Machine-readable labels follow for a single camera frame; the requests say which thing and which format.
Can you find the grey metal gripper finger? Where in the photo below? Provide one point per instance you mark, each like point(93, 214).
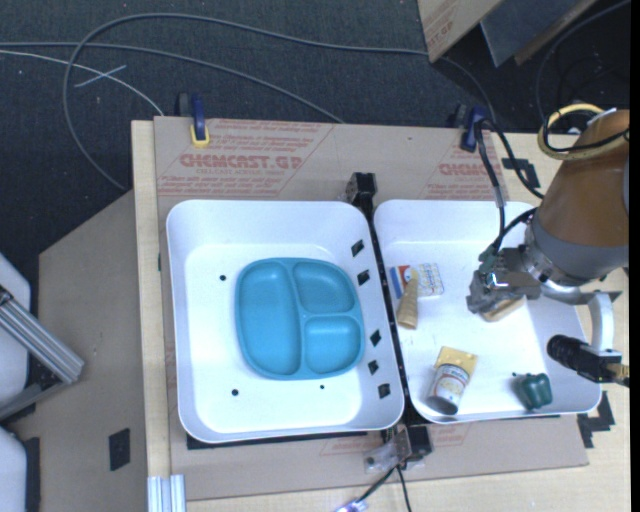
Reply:
point(522, 293)
point(481, 299)

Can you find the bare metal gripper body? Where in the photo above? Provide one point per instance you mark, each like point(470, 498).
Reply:
point(517, 265)

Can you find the tan toy bread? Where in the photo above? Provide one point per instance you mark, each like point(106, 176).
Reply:
point(500, 311)

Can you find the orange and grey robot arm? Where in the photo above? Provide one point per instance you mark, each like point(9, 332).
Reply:
point(580, 200)

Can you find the white packet, red blue print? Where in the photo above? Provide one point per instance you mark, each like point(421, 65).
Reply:
point(431, 280)

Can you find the white plastic tray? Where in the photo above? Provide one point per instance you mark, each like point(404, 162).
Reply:
point(280, 405)
point(500, 350)

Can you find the yellow cheese slice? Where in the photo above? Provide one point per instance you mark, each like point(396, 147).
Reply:
point(457, 357)

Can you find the thin black and white rod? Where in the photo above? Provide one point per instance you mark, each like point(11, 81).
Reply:
point(387, 300)

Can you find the small white and yellow can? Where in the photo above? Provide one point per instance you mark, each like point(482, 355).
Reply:
point(449, 387)

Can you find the green bell pepper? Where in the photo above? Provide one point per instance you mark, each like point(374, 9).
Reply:
point(534, 391)

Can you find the blue divided plate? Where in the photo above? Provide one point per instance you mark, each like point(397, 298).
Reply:
point(270, 320)

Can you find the brown cardboard board, red print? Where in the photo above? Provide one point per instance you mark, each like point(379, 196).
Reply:
point(240, 165)

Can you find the black cylinder on white bracket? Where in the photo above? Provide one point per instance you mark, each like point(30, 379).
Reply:
point(582, 356)

